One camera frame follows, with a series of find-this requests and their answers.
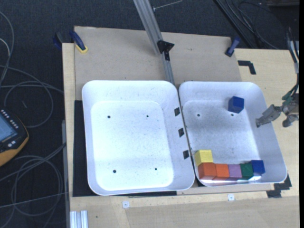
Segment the yellow block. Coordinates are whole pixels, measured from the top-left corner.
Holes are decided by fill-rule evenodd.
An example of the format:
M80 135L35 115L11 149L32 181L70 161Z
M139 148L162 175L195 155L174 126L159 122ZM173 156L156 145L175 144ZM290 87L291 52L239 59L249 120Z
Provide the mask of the yellow block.
M211 150L199 150L194 154L194 160L197 166L201 163L213 162Z

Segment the black floor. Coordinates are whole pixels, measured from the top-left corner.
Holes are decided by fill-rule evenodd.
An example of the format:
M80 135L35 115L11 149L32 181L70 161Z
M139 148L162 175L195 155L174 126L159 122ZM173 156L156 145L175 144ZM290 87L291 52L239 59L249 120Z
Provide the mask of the black floor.
M179 0L150 0L154 7ZM238 5L242 0L233 0ZM299 40L299 7L268 8L264 0L251 0L252 4L241 4L247 20L253 25L256 36L241 23L253 48L286 49L285 29L291 27L296 40ZM53 45L52 37L60 31L65 42L70 42L68 32L73 26L92 26L120 29L143 29L132 0L0 0L0 11L4 13L14 28L15 44L9 66L24 70L39 80L58 89L63 89L61 52ZM234 38L240 33L235 30L214 0L182 0L182 2L157 9L155 12L163 32L189 33L200 35L226 36ZM10 27L0 17L0 38L10 46L12 43ZM244 40L240 48L248 48ZM7 60L7 49L0 41L0 65ZM9 70L3 86L15 85L32 80L21 73ZM4 104L8 88L0 92L0 104ZM37 155L46 157L62 144L61 124L65 118L64 97L50 90L54 101L51 117L40 127L29 128L30 139L18 156ZM51 111L51 100L41 87L19 87L11 92L6 101L7 107L19 116L25 125L33 126L43 122ZM51 159L60 173L63 173L62 153ZM0 167L1 178L13 173L25 160L12 160ZM11 190L16 176L0 182L0 207L9 205ZM47 163L29 171L18 182L16 202L39 199L58 194L58 180L54 169ZM39 204L41 212L52 207L52 202ZM48 227L65 227L62 212L64 200L59 201L53 210L38 220L20 215L16 209L14 226L43 227L49 217ZM0 228L10 214L9 208L0 208ZM35 205L28 213L35 213Z

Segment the green block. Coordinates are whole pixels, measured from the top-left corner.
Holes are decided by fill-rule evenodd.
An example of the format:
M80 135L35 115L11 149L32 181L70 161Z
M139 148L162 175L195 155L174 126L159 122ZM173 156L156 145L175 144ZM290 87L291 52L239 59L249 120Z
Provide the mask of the green block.
M240 164L242 171L242 180L249 180L253 177L253 169L251 163Z

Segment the blue block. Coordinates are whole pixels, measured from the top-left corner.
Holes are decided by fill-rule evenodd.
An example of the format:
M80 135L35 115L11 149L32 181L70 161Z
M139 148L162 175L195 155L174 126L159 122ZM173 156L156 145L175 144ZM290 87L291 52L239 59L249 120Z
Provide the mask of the blue block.
M261 176L265 173L264 162L261 160L253 160L250 162L252 164L253 174L255 176Z
M244 109L244 99L240 97L232 97L229 100L228 111L240 113Z

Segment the device screen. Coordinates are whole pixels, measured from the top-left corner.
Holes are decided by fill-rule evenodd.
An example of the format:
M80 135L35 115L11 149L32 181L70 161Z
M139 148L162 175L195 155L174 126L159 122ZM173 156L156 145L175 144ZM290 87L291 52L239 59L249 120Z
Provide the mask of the device screen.
M15 135L17 135L17 132L0 115L0 142Z

